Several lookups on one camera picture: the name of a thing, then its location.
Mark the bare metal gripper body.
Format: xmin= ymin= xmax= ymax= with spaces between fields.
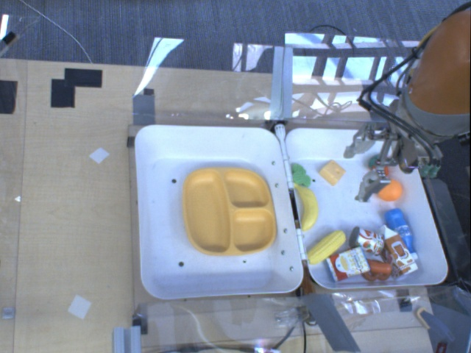
xmin=367 ymin=122 xmax=443 ymax=174

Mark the orange toy fruit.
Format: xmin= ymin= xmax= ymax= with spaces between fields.
xmin=377 ymin=179 xmax=404 ymax=203

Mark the orange carrot with green top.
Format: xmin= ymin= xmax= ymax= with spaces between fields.
xmin=368 ymin=154 xmax=390 ymax=178

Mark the white plastic tray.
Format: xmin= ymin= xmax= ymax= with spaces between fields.
xmin=285 ymin=126 xmax=449 ymax=291
xmin=134 ymin=124 xmax=305 ymax=301

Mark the blue plastic bottle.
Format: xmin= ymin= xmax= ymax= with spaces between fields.
xmin=383 ymin=207 xmax=418 ymax=255

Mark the white and orange can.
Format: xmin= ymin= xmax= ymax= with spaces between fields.
xmin=348 ymin=226 xmax=386 ymax=256

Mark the yellow banana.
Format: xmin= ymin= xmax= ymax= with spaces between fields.
xmin=293 ymin=182 xmax=320 ymax=232

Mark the green toy broccoli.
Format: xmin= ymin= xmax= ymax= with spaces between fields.
xmin=290 ymin=163 xmax=313 ymax=188

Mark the thin black and white rod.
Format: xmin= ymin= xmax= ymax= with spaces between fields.
xmin=274 ymin=123 xmax=308 ymax=261

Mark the brown and white carton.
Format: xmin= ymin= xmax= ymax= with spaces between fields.
xmin=380 ymin=225 xmax=419 ymax=277

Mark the yellow corn cob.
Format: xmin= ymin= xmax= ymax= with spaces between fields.
xmin=306 ymin=229 xmax=347 ymax=265

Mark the orange red sausage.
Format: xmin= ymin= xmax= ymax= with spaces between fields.
xmin=367 ymin=259 xmax=394 ymax=276

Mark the red and yellow carton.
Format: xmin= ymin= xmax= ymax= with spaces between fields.
xmin=325 ymin=246 xmax=372 ymax=283

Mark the yellow divided plate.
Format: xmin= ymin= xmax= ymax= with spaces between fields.
xmin=182 ymin=166 xmax=277 ymax=257

